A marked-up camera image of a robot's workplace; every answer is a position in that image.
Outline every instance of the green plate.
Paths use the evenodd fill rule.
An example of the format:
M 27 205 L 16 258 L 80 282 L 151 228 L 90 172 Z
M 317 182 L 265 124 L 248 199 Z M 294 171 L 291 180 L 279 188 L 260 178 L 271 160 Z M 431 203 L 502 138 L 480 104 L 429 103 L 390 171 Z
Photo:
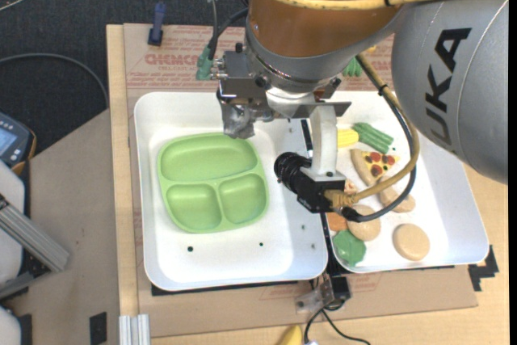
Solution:
M 167 142 L 158 154 L 158 178 L 173 222 L 192 233 L 250 225 L 269 205 L 257 150 L 223 133 Z

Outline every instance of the white tray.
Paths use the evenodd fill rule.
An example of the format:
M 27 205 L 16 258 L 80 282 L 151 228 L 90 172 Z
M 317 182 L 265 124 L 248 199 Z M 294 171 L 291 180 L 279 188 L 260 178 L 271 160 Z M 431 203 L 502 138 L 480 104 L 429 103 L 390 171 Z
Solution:
M 389 171 L 398 172 L 409 160 L 409 149 L 404 133 L 384 98 L 376 92 L 338 92 L 332 100 L 350 100 L 352 105 L 338 120 L 339 128 L 351 128 L 356 122 L 369 123 L 374 128 L 394 138 L 392 147 L 400 160 Z M 440 267 L 466 263 L 479 263 L 488 254 L 489 243 L 476 202 L 461 162 L 422 135 L 417 175 L 411 195 L 416 200 L 412 212 L 389 212 L 381 219 L 380 235 L 366 242 L 366 255 L 354 267 L 337 255 L 338 262 L 349 271 L 363 273 L 418 267 Z M 366 186 L 351 162 L 350 148 L 372 150 L 358 143 L 338 150 L 337 169 L 347 176 L 360 190 Z M 400 193 L 407 179 L 394 185 Z M 359 202 L 374 210 L 382 208 L 377 196 Z M 420 226 L 429 236 L 431 250 L 421 261 L 402 258 L 393 246 L 394 229 L 403 223 Z
M 215 94 L 153 92 L 134 111 L 147 276 L 168 291 L 236 284 L 308 280 L 326 267 L 323 227 L 278 184 L 273 164 L 281 153 L 306 154 L 300 123 L 255 125 L 251 138 L 266 172 L 270 205 L 252 225 L 212 234 L 191 234 L 168 216 L 158 182 L 158 151 L 168 140 L 222 131 Z

